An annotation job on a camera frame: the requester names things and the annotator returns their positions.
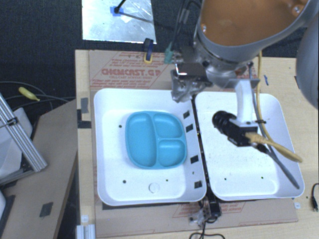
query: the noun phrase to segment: black floor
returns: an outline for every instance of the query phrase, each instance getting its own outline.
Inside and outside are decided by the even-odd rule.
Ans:
[[[152,0],[158,44],[164,52],[170,43],[180,0]],[[192,37],[199,11],[192,11],[181,32],[180,42]],[[75,96],[74,51],[76,49],[141,50],[138,44],[82,40],[81,0],[0,0],[0,93],[5,98],[19,95],[18,81],[32,84],[47,95]],[[264,50],[264,56],[295,57],[304,30]],[[29,103],[26,99],[8,100],[12,108]],[[63,102],[52,101],[53,107]],[[51,109],[49,103],[28,105],[32,123]],[[72,238],[76,223],[76,186],[73,185],[59,238]]]

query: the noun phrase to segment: white tray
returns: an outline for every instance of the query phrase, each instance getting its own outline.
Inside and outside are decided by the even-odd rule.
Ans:
[[[98,193],[111,206],[193,202],[206,194],[191,102],[177,104],[170,91],[103,89],[94,97]],[[149,170],[135,166],[125,145],[125,124],[130,114],[139,111],[175,115],[185,131],[187,158],[171,169]]]
[[[260,100],[263,119],[267,122],[265,126],[270,136],[293,151],[278,100],[268,94],[261,94]],[[217,111],[237,115],[235,93],[202,92],[196,97],[195,103],[210,185],[218,198],[225,201],[288,198],[303,193],[305,186],[296,162],[275,151],[300,189],[291,184],[269,156],[252,147],[236,147],[227,140],[227,136],[214,128],[212,117]]]

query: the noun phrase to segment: yellow cable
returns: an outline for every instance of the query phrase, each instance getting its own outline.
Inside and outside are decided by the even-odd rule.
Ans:
[[[262,57],[263,57],[263,54],[262,54],[262,51],[260,51],[259,54],[258,54],[258,73],[257,73],[257,77],[259,79],[259,83],[258,83],[257,88],[256,88],[257,113],[259,115],[260,120],[263,120],[263,117],[262,117],[262,114],[261,114],[261,109],[260,109],[260,97],[259,97],[259,94],[260,94],[260,77],[261,77],[261,71],[262,71]],[[267,139],[266,138],[265,139],[269,140],[269,142],[267,144],[273,146],[279,153],[281,153],[283,156],[285,156],[286,158],[288,158],[290,160],[297,161],[297,162],[300,162],[300,163],[303,161],[302,158],[299,157],[297,154],[293,153],[292,151],[288,150],[287,148],[283,147],[282,145],[280,145],[278,143],[275,143],[273,141],[273,139],[270,137],[270,135],[269,135],[264,123],[261,124],[261,127],[263,128],[264,133],[265,133],[265,135],[267,137]]]

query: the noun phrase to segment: silver panel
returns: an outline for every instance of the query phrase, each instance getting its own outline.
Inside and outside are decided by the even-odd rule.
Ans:
[[[114,16],[111,7],[121,0],[82,0],[83,39],[156,43],[151,0],[126,0],[124,14]]]

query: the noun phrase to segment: table surface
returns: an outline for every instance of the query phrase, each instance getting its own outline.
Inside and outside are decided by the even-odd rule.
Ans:
[[[267,77],[268,85],[266,85],[263,77],[261,80],[261,92],[269,93],[279,100],[295,152],[304,160],[300,164],[300,169],[305,182],[305,192],[294,200],[300,204],[300,209],[297,210],[299,221],[297,223],[206,230],[207,234],[219,233],[223,234],[227,239],[312,239],[318,237],[319,213],[313,211],[310,202],[312,186],[319,180],[318,110],[305,100],[298,89],[295,81],[295,63],[296,60],[293,58],[263,58],[262,76]],[[81,109],[82,98],[89,99],[89,86],[89,52],[77,50],[77,109]],[[90,111],[82,114],[82,120],[91,120]],[[78,129],[80,215],[82,225],[95,223],[91,137],[92,132],[90,129]],[[319,201],[318,190],[315,191],[315,197]],[[187,231],[130,236],[129,238],[184,239],[188,238],[189,235],[190,232]]]

